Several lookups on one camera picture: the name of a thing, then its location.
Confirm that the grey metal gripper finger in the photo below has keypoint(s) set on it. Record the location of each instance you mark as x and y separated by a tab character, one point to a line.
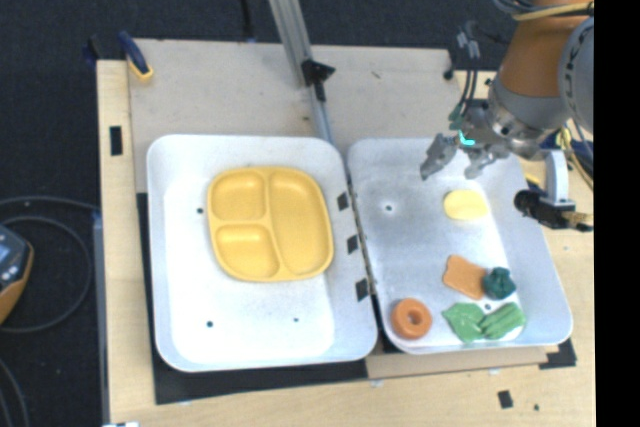
438	158
479	163

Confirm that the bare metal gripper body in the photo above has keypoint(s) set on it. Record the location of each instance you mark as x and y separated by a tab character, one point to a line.
501	133

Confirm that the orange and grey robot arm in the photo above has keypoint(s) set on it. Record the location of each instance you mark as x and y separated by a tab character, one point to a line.
540	60

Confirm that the pale yellow oval biscuit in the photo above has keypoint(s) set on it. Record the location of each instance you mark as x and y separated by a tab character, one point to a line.
466	205

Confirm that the white plastic tray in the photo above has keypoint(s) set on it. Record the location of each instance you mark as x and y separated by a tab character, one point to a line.
425	245
250	315

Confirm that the orange bread slice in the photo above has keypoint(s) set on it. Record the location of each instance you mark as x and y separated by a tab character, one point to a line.
462	276

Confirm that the dark green broccoli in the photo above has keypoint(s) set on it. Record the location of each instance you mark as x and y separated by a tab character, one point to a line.
498	284

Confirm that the light green lettuce leaf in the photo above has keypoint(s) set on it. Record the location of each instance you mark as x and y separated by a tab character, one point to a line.
465	321

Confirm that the green ridged vegetable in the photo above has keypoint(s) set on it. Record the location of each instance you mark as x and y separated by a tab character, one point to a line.
504	321

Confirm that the orange doughnut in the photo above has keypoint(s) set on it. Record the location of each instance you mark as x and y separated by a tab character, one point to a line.
411	319

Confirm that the pale wood board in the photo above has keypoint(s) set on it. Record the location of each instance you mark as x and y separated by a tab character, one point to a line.
280	90

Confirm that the yellow divided plate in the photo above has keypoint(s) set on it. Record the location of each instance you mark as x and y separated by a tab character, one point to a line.
270	223

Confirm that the black cylinder on white bracket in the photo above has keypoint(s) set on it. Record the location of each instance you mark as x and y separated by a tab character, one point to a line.
547	200

